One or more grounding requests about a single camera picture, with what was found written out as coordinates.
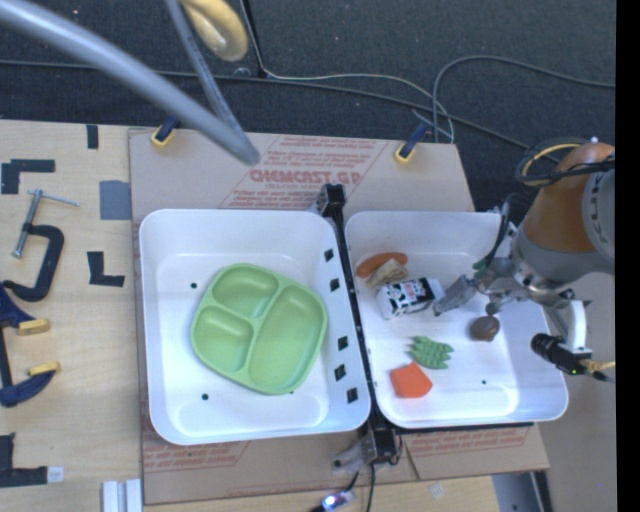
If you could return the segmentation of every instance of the green divided plate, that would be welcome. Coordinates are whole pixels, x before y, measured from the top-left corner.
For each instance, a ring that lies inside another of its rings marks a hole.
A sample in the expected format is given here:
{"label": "green divided plate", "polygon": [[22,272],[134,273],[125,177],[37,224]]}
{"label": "green divided plate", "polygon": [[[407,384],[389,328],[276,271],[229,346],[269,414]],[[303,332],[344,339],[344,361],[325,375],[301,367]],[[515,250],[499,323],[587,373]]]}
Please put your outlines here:
{"label": "green divided plate", "polygon": [[327,310],[306,286],[263,267],[221,270],[191,324],[191,345],[212,370],[250,389],[289,393],[306,379],[327,329]]}

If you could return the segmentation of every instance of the black cable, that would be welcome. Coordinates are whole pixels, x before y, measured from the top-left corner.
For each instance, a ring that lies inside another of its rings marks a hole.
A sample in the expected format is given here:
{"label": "black cable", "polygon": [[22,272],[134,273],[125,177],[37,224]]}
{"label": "black cable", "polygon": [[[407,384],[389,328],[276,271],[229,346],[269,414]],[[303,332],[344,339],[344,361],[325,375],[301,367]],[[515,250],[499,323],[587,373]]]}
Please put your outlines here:
{"label": "black cable", "polygon": [[367,512],[371,511],[371,504],[373,503],[373,488],[376,485],[376,467],[375,464],[371,466],[371,486],[369,487],[369,500],[367,502]]}
{"label": "black cable", "polygon": [[259,78],[267,78],[267,72],[262,66],[262,59],[260,58],[260,46],[258,43],[258,32],[256,30],[256,22],[253,17],[253,11],[251,10],[251,2],[248,0],[240,0],[240,7],[242,7],[242,13],[244,14],[245,21],[251,35],[251,40],[255,46],[255,50],[258,56],[258,62],[260,63],[260,69],[258,69]]}
{"label": "black cable", "polygon": [[436,76],[436,79],[433,83],[433,91],[431,94],[431,100],[432,100],[432,107],[431,107],[431,113],[433,116],[433,126],[434,126],[434,142],[438,142],[438,109],[437,109],[437,96],[438,96],[438,87],[440,85],[440,82],[442,80],[442,77],[444,76],[444,74],[449,71],[451,68],[453,68],[454,66],[457,66],[458,64],[462,64],[463,62],[470,62],[470,61],[474,61],[474,60],[489,60],[492,62],[502,62],[504,64],[509,64],[512,66],[518,66],[524,69],[528,69],[530,71],[535,71],[537,73],[542,73],[545,75],[549,75],[552,76],[554,78],[558,78],[560,80],[566,80],[569,82],[573,82],[573,83],[577,83],[580,85],[586,85],[589,87],[603,87],[606,89],[615,89],[615,84],[610,84],[610,83],[604,83],[604,82],[595,82],[595,81],[591,81],[591,80],[584,80],[582,78],[574,78],[562,73],[557,73],[555,71],[550,71],[548,69],[544,69],[544,68],[540,68],[538,66],[534,66],[532,64],[527,64],[524,62],[520,62],[517,61],[515,59],[510,59],[508,57],[500,57],[497,55],[468,55],[466,57],[461,57],[459,59],[456,59],[454,61],[451,61],[449,64],[447,64],[446,66],[444,66],[440,72],[438,72],[438,75]]}
{"label": "black cable", "polygon": [[[336,494],[330,494],[329,496],[327,496],[325,498],[325,500],[331,496],[336,496],[345,492],[349,492],[351,489],[353,489],[353,486],[356,484],[356,480],[358,480],[358,476],[360,475],[360,471],[356,471],[356,474],[353,475],[353,478],[351,479],[351,482],[349,482],[349,485],[347,485],[347,487],[345,487],[342,491],[339,491]],[[310,510],[310,512],[325,512],[325,507],[324,505],[320,504],[317,507],[314,507]]]}
{"label": "black cable", "polygon": [[615,168],[615,151],[601,162],[578,163],[563,172],[544,172],[531,174],[531,166],[540,158],[557,159],[552,155],[558,151],[575,149],[588,143],[586,139],[577,137],[554,138],[544,141],[529,149],[515,167],[514,175],[516,181],[532,188],[542,188],[555,183],[558,180],[570,176],[593,174],[596,172],[607,172]]}
{"label": "black cable", "polygon": [[543,512],[553,512],[547,474],[544,471],[534,471],[533,480]]}
{"label": "black cable", "polygon": [[[523,67],[527,67],[527,68],[531,68],[533,70],[536,71],[540,71],[552,76],[558,76],[558,77],[562,77],[565,80],[572,80],[575,81],[577,83],[580,84],[585,84],[585,85],[592,85],[592,86],[597,86],[597,87],[607,87],[607,88],[615,88],[615,85],[612,84],[601,84],[599,82],[589,82],[588,80],[582,80],[582,79],[574,79],[571,77],[567,77],[565,75],[559,75],[557,73],[551,72],[551,71],[547,71],[544,70],[542,68],[537,68],[535,66],[529,66],[527,64],[523,64],[523,63],[519,63],[517,61],[510,61],[510,59],[504,59],[504,58],[500,58],[500,57],[491,57],[491,56],[471,56],[471,57],[466,57],[466,58],[462,58],[462,59],[458,59],[457,61],[454,61],[450,64],[448,64],[447,66],[445,66],[445,68],[443,68],[442,71],[440,71],[440,73],[438,74],[438,79],[436,79],[436,84],[434,85],[434,87],[437,88],[437,83],[439,82],[439,80],[441,79],[442,75],[444,74],[445,71],[447,71],[448,69],[450,69],[451,67],[453,67],[455,64],[459,64],[461,62],[465,62],[468,60],[472,60],[472,59],[480,59],[480,58],[484,58],[484,59],[489,59],[489,60],[499,60],[499,61],[503,61],[503,62],[510,62],[513,64],[517,64]],[[0,65],[5,65],[5,66],[31,66],[31,67],[53,67],[53,68],[68,68],[68,69],[78,69],[78,70],[91,70],[91,71],[99,71],[91,66],[87,66],[87,65],[83,65],[83,64],[69,64],[69,63],[52,63],[52,62],[34,62],[34,61],[15,61],[15,60],[7,60],[7,59],[0,59]],[[193,72],[186,72],[186,71],[163,71],[163,70],[154,70],[156,73],[160,74],[160,75],[164,75],[164,76],[169,76],[169,77],[174,77],[174,78],[198,78],[196,73]],[[299,81],[295,81],[295,80],[279,80],[277,78],[269,78],[269,79],[264,79],[264,78],[254,78],[254,77],[243,77],[243,76],[220,76],[220,75],[214,75],[214,78],[216,80],[220,80],[220,81],[227,81],[227,82],[246,82],[246,83],[259,83],[259,84],[269,84],[269,85],[280,85],[280,86],[285,86],[285,87],[302,87],[302,88],[309,88],[309,89],[318,89],[318,90],[324,90],[324,91],[328,91],[328,92],[337,92],[337,93],[343,93],[343,94],[352,94],[352,95],[357,95],[357,96],[361,96],[364,98],[371,98],[371,99],[375,99],[375,100],[379,100],[379,101],[384,101],[387,103],[393,103],[399,106],[404,106],[404,107],[408,107],[410,109],[415,109],[415,110],[421,110],[424,112],[428,112],[431,114],[434,114],[437,111],[437,103],[436,103],[436,95],[435,95],[435,90],[434,90],[434,94],[432,95],[432,106],[428,107],[425,105],[420,105],[411,101],[406,101],[406,100],[401,100],[399,98],[395,98],[393,96],[387,96],[387,95],[383,95],[383,94],[378,94],[378,93],[374,93],[374,92],[369,92],[369,91],[362,91],[359,89],[352,89],[352,88],[348,88],[348,87],[342,87],[342,86],[331,86],[331,85],[324,85],[324,84],[318,84],[318,83],[312,83],[312,82],[299,82]],[[467,119],[449,114],[449,113],[444,113],[444,112],[440,112],[438,114],[440,117],[445,117],[451,121],[455,121],[457,123],[460,123],[462,125],[467,126],[468,128],[472,128],[474,130],[477,130],[479,132],[482,132],[484,134],[487,135],[491,135],[497,139],[502,140],[503,142],[507,142],[511,145],[517,146],[519,148],[522,149],[529,149],[530,145],[525,144],[524,142],[520,142],[516,139],[513,139],[511,137],[508,137],[506,135],[503,135],[495,130],[492,130],[490,128],[487,128],[485,126],[481,126],[477,123],[474,123],[473,121],[469,121]],[[438,128],[437,124],[434,126],[434,133],[438,133],[438,131],[440,131],[440,128]]]}
{"label": "black cable", "polygon": [[525,206],[525,208],[527,209],[530,206],[530,201],[522,194],[513,192],[506,197],[501,208],[500,226],[498,227],[498,234],[496,236],[496,241],[493,244],[493,247],[491,248],[491,250],[487,253],[487,255],[481,260],[479,260],[478,262],[474,263],[473,265],[473,268],[477,270],[478,273],[482,273],[484,270],[489,268],[489,265],[491,265],[491,262],[493,261],[493,258],[495,257],[496,252],[500,247],[500,244],[502,244],[502,241],[504,240],[505,235],[509,231],[509,222],[511,218],[512,206],[516,201],[520,202],[520,204]]}
{"label": "black cable", "polygon": [[591,374],[591,376],[599,381],[602,382],[611,382],[612,384],[616,383],[615,379],[612,379],[611,377],[609,377],[608,375],[606,375],[605,373],[601,372],[601,371],[595,371]]}
{"label": "black cable", "polygon": [[[82,65],[82,64],[67,64],[67,63],[58,64],[58,63],[52,63],[52,62],[43,63],[43,62],[33,62],[33,61],[13,61],[13,60],[7,60],[7,59],[0,59],[0,65],[31,66],[31,67],[44,67],[44,68],[60,67],[63,69],[69,68],[69,69],[77,69],[77,70],[98,71],[91,66]],[[191,73],[188,71],[162,71],[162,70],[154,70],[154,71],[160,75],[174,77],[174,78],[197,78],[197,75],[195,73]],[[246,83],[257,83],[257,84],[266,84],[266,85],[279,85],[279,86],[285,86],[285,87],[302,87],[302,88],[309,88],[309,89],[319,89],[319,90],[324,90],[328,92],[353,94],[353,95],[361,96],[364,98],[371,98],[375,100],[384,101],[387,103],[393,103],[399,106],[408,107],[410,109],[422,110],[424,112],[429,112],[429,113],[431,112],[431,107],[428,107],[425,105],[420,105],[414,102],[401,100],[399,98],[394,98],[393,96],[386,96],[383,94],[378,94],[378,93],[373,93],[368,91],[361,91],[358,89],[351,89],[347,87],[331,86],[331,85],[324,85],[324,84],[317,84],[317,83],[310,83],[310,82],[297,82],[294,80],[278,80],[273,78],[263,79],[263,78],[254,78],[254,77],[220,76],[220,75],[214,75],[214,78],[219,81],[227,81],[227,82],[246,82]],[[472,121],[468,121],[467,119],[463,119],[461,117],[453,116],[450,114],[444,114],[444,113],[442,113],[441,116],[445,116],[448,119],[451,119],[452,121],[456,121],[469,128],[473,128],[487,135],[496,137],[504,142],[517,146],[521,149],[528,149],[530,147],[528,144],[525,144],[524,142],[520,142],[518,140],[512,139],[511,137],[503,135],[490,128],[481,126]]]}

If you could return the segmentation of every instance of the white tray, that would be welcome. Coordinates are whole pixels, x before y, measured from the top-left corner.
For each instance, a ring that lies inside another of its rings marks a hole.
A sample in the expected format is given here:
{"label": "white tray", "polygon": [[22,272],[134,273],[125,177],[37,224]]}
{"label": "white tray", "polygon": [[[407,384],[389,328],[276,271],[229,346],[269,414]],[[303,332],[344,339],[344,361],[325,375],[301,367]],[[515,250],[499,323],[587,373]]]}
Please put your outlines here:
{"label": "white tray", "polygon": [[[429,277],[445,289],[495,242],[493,213],[360,212],[345,232],[354,269],[376,253],[408,255],[407,279]],[[471,341],[471,321],[484,315],[487,297],[476,294],[463,307],[435,317],[433,309],[384,320],[375,290],[358,277],[356,290],[375,395],[392,423],[409,429],[553,420],[568,403],[562,373],[533,353],[531,338],[547,332],[543,310],[531,301],[507,304],[497,316],[492,342]],[[433,389],[418,399],[395,396],[389,372],[411,362],[411,338],[425,335],[454,348],[449,368],[425,369]]]}
{"label": "white tray", "polygon": [[[351,431],[366,421],[371,400],[326,219],[299,211],[159,210],[144,219],[139,240],[149,408],[163,438],[192,445]],[[294,279],[327,307],[320,355],[290,394],[247,389],[192,350],[189,328],[202,293],[235,263]]]}

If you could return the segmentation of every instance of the metal rod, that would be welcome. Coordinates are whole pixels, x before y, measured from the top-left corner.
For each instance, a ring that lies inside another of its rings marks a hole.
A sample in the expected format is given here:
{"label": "metal rod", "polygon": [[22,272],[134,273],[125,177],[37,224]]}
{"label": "metal rod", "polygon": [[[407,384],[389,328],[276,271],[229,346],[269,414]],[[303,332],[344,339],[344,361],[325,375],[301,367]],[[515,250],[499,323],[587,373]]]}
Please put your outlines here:
{"label": "metal rod", "polygon": [[33,195],[33,200],[31,201],[31,206],[29,207],[27,218],[22,224],[22,230],[20,232],[20,238],[18,239],[18,245],[16,245],[15,250],[11,253],[11,255],[14,258],[22,258],[22,251],[24,250],[24,244],[27,242],[27,236],[29,235],[29,228],[33,223],[33,219],[36,216],[36,211],[38,209],[38,205],[40,204],[40,199],[44,197],[45,199],[51,199],[53,201],[58,201],[60,203],[70,204],[72,206],[80,206],[80,203],[77,201],[70,201],[69,199],[64,199],[63,197],[57,197],[57,196],[45,194],[41,188],[29,189],[28,192],[29,194]]}

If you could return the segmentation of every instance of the yellow object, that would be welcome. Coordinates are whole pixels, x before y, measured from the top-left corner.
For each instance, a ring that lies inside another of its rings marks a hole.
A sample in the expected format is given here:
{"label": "yellow object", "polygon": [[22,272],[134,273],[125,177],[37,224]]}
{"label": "yellow object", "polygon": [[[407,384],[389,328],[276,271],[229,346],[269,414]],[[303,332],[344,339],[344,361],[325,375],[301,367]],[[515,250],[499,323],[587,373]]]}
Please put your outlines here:
{"label": "yellow object", "polygon": [[236,12],[224,0],[180,0],[207,47],[226,61],[240,60],[249,49],[247,33]]}
{"label": "yellow object", "polygon": [[[541,149],[537,151],[534,155],[532,155],[530,159],[524,163],[524,165],[520,169],[520,174],[522,176],[526,176],[527,173],[529,172],[530,167],[533,165],[533,163],[539,160],[540,158],[542,158],[543,156],[548,155],[549,153],[554,153],[562,149],[577,148],[582,145],[583,144],[579,142],[566,142],[566,143],[558,143],[556,145]],[[548,185],[550,182],[548,180],[540,180],[540,181],[530,181],[530,182],[524,182],[524,183],[526,183],[530,187],[540,187],[542,185]]]}
{"label": "yellow object", "polygon": [[404,144],[402,144],[400,147],[398,147],[398,149],[396,149],[396,152],[393,154],[393,159],[398,162],[399,164],[407,164],[409,163],[409,160],[411,160],[411,158],[413,157],[413,153],[414,150],[412,149],[411,151],[409,151],[409,154],[407,156],[402,156],[400,154],[400,152],[402,151],[402,148],[404,148]]}
{"label": "yellow object", "polygon": [[153,132],[153,135],[151,135],[151,144],[153,144],[155,147],[159,149],[162,149],[166,145],[168,145],[169,142],[171,142],[171,139],[173,139],[176,132],[175,130],[171,130],[169,135],[167,135],[164,140],[160,140],[158,139],[158,132],[160,131],[160,128],[162,128],[162,126],[159,126],[158,129],[155,132]]}
{"label": "yellow object", "polygon": [[29,368],[29,377],[33,377],[34,375],[40,375],[41,373],[47,373],[50,371],[60,373],[62,371],[60,363],[58,363],[57,361],[51,361],[49,363],[42,363],[37,364],[36,366],[32,366],[31,368]]}
{"label": "yellow object", "polygon": [[18,324],[18,335],[28,336],[30,334],[47,332],[50,327],[51,324],[46,318],[36,318],[35,320],[28,320],[26,322],[20,322]]}
{"label": "yellow object", "polygon": [[591,373],[601,372],[616,365],[615,361],[593,361],[591,359],[581,359],[578,362]]}

